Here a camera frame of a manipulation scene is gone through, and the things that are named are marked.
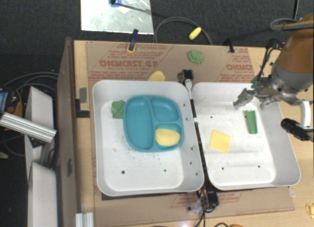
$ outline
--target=green spiky ball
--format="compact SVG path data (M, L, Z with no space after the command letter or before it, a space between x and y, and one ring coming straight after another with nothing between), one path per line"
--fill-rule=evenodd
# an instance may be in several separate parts
M200 51L190 51L187 56L192 63L200 64L204 62L204 56Z

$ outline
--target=blue plate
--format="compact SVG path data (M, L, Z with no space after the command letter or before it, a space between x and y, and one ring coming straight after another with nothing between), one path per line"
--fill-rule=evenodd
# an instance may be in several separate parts
M131 147L144 152L169 151L183 142L183 124L180 110L171 99L161 96L140 95L127 100L123 111L123 126ZM178 144L163 146L156 142L156 129L178 132Z

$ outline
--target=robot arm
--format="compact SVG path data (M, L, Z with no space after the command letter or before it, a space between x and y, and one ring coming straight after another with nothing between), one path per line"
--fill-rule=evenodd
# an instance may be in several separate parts
M234 102L234 108L251 102L256 97L260 100L260 107L265 109L272 102L285 101L292 106L300 106L302 120L285 121L282 127L288 132L300 132L304 136L298 136L301 140L313 141L313 129L309 128L311 117L310 104L313 101L299 100L296 95L308 89L313 84L313 14L306 16L298 23L275 24L272 22L273 29L291 30L291 34L283 46L282 51L272 65L271 75L261 77L261 72L265 67L272 50L277 49L279 43L272 41L266 49L266 54L260 73L252 80L252 90L244 89Z

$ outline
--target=black floor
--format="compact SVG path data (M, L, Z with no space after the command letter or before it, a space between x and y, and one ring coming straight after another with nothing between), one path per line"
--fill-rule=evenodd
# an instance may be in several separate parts
M154 28L165 17L187 17L199 23L215 45L226 38L238 46L263 47L286 33L273 32L269 23L281 17L292 18L294 0L150 0ZM300 0L297 18L312 13L314 0ZM172 23L158 33L162 43L191 43L188 24ZM130 35L80 30L80 0L0 0L0 86L33 72L58 72L65 37L73 39L129 41ZM140 35L141 42L152 36ZM207 44L203 36L195 44ZM17 88L23 81L12 84ZM47 85L53 82L45 80ZM8 132L5 138L14 133ZM19 140L7 145L23 152ZM8 153L3 143L0 151ZM27 218L27 184L22 157L0 159L0 226L23 227Z

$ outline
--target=wooden table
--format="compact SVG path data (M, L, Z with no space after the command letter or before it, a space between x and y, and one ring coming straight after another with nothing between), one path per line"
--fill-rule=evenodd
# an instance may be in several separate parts
M248 48L249 55L252 61L254 72L257 73L260 69L265 49L264 48ZM87 63L86 63L86 48L76 48L75 54L75 79L76 79L76 94L79 93L80 86L88 86L87 83ZM274 61L278 56L278 52L274 52L270 60ZM270 67L266 67L264 73L267 76L270 72ZM313 87L308 92L299 94L301 99L313 98ZM290 105L281 102L281 111L283 117L288 117L296 121L300 121L300 111L298 107L291 107ZM77 140L78 140L78 164L79 169L78 184L80 201L86 203L87 207L84 212L94 211L94 198L93 198L93 177L92 177L92 159L91 147L86 144L86 139L90 139L90 119L78 118L77 119ZM295 137L290 135L293 149L298 160L301 170L300 182L290 187L290 191L295 193L293 198L294 211L267 213L258 215L234 216L225 218L211 218L206 220L206 226L212 227L217 223L225 222L227 225L239 224L243 227L270 227L270 226L283 226L283 227L309 227L314 226L314 220L307 215L305 210L307 203L314 202L314 177L313 177L313 143L301 142ZM196 220L173 222L163 224L149 224L138 225L138 227L193 227L197 223Z

